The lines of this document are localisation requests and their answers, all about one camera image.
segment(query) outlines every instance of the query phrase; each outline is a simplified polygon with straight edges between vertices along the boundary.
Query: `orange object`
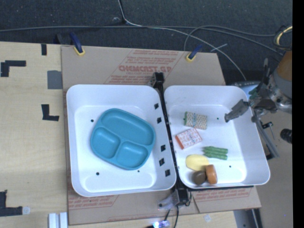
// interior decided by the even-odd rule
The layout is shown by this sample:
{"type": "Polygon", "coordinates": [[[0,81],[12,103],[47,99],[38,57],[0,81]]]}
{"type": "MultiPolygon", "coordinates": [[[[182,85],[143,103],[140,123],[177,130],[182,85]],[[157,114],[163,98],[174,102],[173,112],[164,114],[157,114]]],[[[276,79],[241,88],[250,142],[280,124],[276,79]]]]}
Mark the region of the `orange object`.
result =
{"type": "Polygon", "coordinates": [[[277,67],[277,74],[288,81],[292,81],[293,76],[293,51],[285,52],[282,60],[277,67]]]}
{"type": "Polygon", "coordinates": [[[214,165],[206,166],[206,175],[210,184],[216,184],[218,182],[218,177],[214,165]]]}
{"type": "Polygon", "coordinates": [[[175,139],[179,143],[182,150],[203,140],[195,128],[191,128],[182,133],[179,133],[175,136],[175,139]]]}

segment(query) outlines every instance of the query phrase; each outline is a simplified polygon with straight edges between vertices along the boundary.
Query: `white cable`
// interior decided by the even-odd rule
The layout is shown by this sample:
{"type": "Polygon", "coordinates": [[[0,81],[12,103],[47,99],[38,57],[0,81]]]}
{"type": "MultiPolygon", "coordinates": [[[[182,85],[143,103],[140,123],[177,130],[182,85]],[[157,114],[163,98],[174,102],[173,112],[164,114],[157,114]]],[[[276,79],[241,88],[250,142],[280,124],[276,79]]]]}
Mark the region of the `white cable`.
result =
{"type": "MultiPolygon", "coordinates": [[[[129,22],[129,21],[126,19],[125,15],[124,15],[123,7],[122,7],[122,5],[121,5],[121,3],[120,3],[120,0],[118,0],[118,4],[119,4],[120,11],[121,11],[121,13],[122,13],[123,19],[124,19],[128,24],[133,25],[133,26],[138,26],[138,27],[141,27],[141,26],[142,26],[142,25],[138,25],[138,24],[134,24],[134,23],[129,22]]],[[[195,36],[193,36],[193,35],[184,33],[184,32],[182,32],[182,31],[179,31],[179,30],[176,30],[176,29],[171,29],[171,28],[160,28],[160,27],[151,27],[151,29],[165,29],[165,30],[175,31],[175,32],[177,32],[177,33],[183,34],[183,35],[185,35],[185,36],[187,36],[187,37],[192,37],[192,38],[194,38],[194,39],[197,39],[197,40],[199,40],[199,41],[205,43],[206,45],[208,45],[208,46],[212,47],[213,49],[217,50],[219,53],[223,54],[223,55],[224,55],[224,56],[225,56],[225,57],[226,57],[226,58],[227,58],[235,67],[236,67],[236,69],[237,69],[237,70],[240,72],[240,74],[243,76],[244,80],[245,80],[245,81],[247,80],[246,77],[245,77],[245,75],[244,75],[243,72],[241,71],[241,69],[236,65],[236,63],[235,63],[235,62],[234,62],[226,53],[224,53],[223,51],[219,50],[218,48],[216,48],[216,47],[213,46],[212,44],[210,44],[210,43],[208,43],[208,42],[206,42],[206,41],[204,41],[204,40],[202,40],[202,39],[200,39],[200,38],[198,38],[198,37],[195,37],[195,36]]]]}

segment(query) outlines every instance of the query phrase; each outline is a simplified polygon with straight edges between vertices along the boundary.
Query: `blue light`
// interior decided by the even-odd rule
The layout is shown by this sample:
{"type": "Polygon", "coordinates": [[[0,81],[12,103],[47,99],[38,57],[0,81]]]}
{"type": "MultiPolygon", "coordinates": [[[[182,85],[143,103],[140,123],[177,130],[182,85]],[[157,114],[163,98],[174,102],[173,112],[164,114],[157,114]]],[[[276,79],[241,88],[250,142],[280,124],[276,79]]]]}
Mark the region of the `blue light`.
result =
{"type": "Polygon", "coordinates": [[[154,228],[163,228],[163,227],[168,227],[169,225],[170,222],[168,220],[156,221],[153,223],[154,228]]]}

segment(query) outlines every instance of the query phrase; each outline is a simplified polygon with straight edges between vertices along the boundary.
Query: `small box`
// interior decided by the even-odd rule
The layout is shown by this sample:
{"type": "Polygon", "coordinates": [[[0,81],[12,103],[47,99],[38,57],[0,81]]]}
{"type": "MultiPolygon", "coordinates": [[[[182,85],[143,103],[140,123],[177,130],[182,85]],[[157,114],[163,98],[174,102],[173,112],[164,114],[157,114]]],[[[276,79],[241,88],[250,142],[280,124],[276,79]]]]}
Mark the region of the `small box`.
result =
{"type": "Polygon", "coordinates": [[[203,140],[195,128],[191,128],[182,133],[179,133],[175,136],[175,138],[182,150],[193,146],[203,140]]]}
{"type": "Polygon", "coordinates": [[[185,112],[184,125],[202,130],[207,129],[207,116],[193,112],[185,112]]]}

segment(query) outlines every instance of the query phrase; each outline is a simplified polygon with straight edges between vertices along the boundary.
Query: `blue divided plate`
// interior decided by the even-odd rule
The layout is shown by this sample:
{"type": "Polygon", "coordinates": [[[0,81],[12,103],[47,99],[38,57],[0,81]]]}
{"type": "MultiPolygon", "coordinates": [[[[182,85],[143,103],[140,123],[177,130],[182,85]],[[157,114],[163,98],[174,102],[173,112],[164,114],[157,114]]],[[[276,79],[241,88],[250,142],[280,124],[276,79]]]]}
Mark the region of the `blue divided plate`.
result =
{"type": "Polygon", "coordinates": [[[155,143],[153,127],[129,112],[109,109],[98,119],[91,148],[102,160],[126,170],[143,166],[155,143]]]}

